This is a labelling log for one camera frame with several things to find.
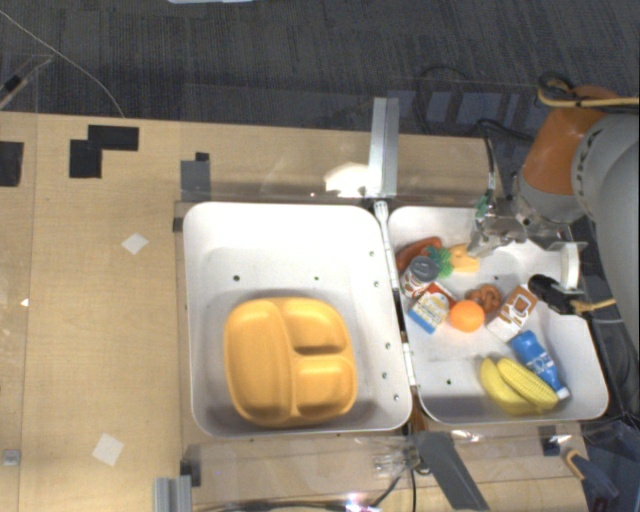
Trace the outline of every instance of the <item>wooden table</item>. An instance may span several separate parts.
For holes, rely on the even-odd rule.
[[[86,139],[89,124],[139,127],[139,149],[104,151],[102,179],[70,179],[69,141]],[[25,144],[20,186],[0,188],[0,273],[9,276],[0,444],[22,452],[20,466],[0,467],[0,510],[150,511],[153,480],[177,476],[184,421],[172,220],[180,161],[209,153],[212,186],[224,193],[250,197],[265,183],[271,192],[321,193],[327,171],[367,162],[369,138],[0,113],[0,140]],[[469,205],[486,187],[478,140],[401,136],[399,168],[399,192],[430,201]],[[149,243],[133,255],[121,243],[135,233]],[[19,305],[25,298],[28,306]],[[577,425],[563,428],[584,452]],[[580,483],[558,457],[542,457],[535,429],[478,432],[503,439],[459,447],[493,510],[585,510]],[[114,466],[92,456],[104,433],[124,444]],[[418,510],[450,510],[433,477],[418,485]],[[399,490],[385,510],[410,502],[410,491]]]

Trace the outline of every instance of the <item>yellow divided plate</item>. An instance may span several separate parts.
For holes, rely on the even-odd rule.
[[[237,306],[224,327],[224,364],[234,407],[263,427],[328,421],[356,399],[347,327],[319,300],[279,297]]]

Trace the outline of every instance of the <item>blue bottle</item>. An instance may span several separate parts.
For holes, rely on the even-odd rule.
[[[567,398],[569,390],[558,379],[558,369],[546,350],[531,331],[524,331],[511,340],[511,348],[518,359],[553,388],[560,400]]]

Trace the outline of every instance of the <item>white diamond sticker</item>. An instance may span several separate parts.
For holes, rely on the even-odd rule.
[[[142,249],[148,243],[149,240],[143,237],[140,233],[134,233],[124,242],[122,242],[122,247],[124,247],[131,254],[135,255],[138,254],[140,252],[140,249]]]
[[[109,434],[102,434],[100,441],[93,450],[93,456],[109,466],[115,466],[124,444]]]

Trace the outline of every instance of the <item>orange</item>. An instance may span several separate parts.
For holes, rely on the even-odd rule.
[[[472,300],[461,300],[451,308],[449,322],[462,332],[476,331],[484,323],[484,310]]]

